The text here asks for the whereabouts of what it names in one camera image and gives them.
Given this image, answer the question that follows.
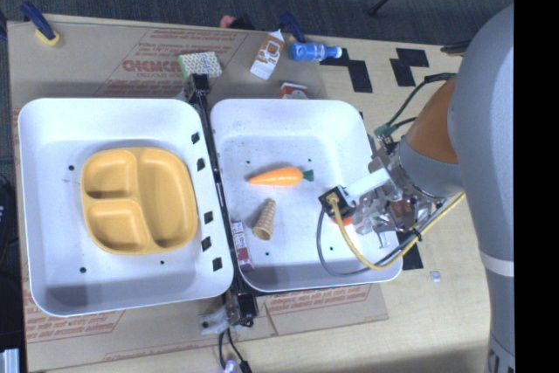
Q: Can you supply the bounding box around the black block with thin wires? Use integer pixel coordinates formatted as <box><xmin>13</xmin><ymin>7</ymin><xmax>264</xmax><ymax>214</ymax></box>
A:
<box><xmin>183</xmin><ymin>73</ymin><xmax>213</xmax><ymax>102</ymax></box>
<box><xmin>224</xmin><ymin>292</ymin><xmax>259</xmax><ymax>327</ymax></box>

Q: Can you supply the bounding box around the yellow divided plate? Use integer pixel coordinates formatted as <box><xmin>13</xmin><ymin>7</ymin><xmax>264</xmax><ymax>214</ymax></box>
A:
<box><xmin>79</xmin><ymin>146</ymin><xmax>200</xmax><ymax>256</ymax></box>

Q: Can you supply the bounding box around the brown cardboard board red print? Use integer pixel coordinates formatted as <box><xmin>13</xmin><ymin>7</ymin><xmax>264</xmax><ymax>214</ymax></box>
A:
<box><xmin>6</xmin><ymin>12</ymin><xmax>390</xmax><ymax>373</ymax></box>

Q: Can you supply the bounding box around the brown and white carton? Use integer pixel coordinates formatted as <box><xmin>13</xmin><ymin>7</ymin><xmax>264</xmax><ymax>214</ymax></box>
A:
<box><xmin>249</xmin><ymin>29</ymin><xmax>286</xmax><ymax>81</ymax></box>

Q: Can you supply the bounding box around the blue bottle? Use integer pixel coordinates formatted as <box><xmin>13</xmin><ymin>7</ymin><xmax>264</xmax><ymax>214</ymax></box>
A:
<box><xmin>288</xmin><ymin>41</ymin><xmax>343</xmax><ymax>63</ymax></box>

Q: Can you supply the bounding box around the thin black and white rod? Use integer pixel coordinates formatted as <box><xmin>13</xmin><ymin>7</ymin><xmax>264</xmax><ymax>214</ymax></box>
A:
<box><xmin>191</xmin><ymin>90</ymin><xmax>248</xmax><ymax>298</ymax></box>

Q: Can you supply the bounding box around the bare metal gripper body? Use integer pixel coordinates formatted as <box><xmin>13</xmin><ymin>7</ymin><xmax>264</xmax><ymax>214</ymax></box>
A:
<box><xmin>365</xmin><ymin>134</ymin><xmax>447</xmax><ymax>235</ymax></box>

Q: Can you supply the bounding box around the white plastic tray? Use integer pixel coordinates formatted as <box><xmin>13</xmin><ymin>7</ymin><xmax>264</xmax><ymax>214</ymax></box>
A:
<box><xmin>17</xmin><ymin>97</ymin><xmax>235</xmax><ymax>318</ymax></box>
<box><xmin>209</xmin><ymin>98</ymin><xmax>404</xmax><ymax>294</ymax></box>

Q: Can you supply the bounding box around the black cylinder on white bracket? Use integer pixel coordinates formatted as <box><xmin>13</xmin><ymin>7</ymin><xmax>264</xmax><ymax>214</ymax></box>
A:
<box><xmin>318</xmin><ymin>168</ymin><xmax>392</xmax><ymax>220</ymax></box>

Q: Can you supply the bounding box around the tan ice cream cone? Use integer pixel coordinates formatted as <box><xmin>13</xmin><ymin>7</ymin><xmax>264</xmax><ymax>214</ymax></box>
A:
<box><xmin>252</xmin><ymin>198</ymin><xmax>278</xmax><ymax>242</ymax></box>

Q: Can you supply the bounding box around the orange and white carton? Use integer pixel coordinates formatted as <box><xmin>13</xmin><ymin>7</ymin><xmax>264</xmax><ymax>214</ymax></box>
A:
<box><xmin>279</xmin><ymin>81</ymin><xmax>309</xmax><ymax>100</ymax></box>

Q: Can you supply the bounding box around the orange carrot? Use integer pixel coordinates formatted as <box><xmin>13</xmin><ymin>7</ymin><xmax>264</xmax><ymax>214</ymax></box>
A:
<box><xmin>247</xmin><ymin>165</ymin><xmax>315</xmax><ymax>189</ymax></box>

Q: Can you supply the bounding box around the green and white box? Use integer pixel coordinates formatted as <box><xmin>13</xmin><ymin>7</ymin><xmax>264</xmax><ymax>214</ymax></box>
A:
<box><xmin>177</xmin><ymin>51</ymin><xmax>224</xmax><ymax>79</ymax></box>

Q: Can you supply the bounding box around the red and white small carton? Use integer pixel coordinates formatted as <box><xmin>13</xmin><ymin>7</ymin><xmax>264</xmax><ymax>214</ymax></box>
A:
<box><xmin>230</xmin><ymin>220</ymin><xmax>256</xmax><ymax>273</ymax></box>

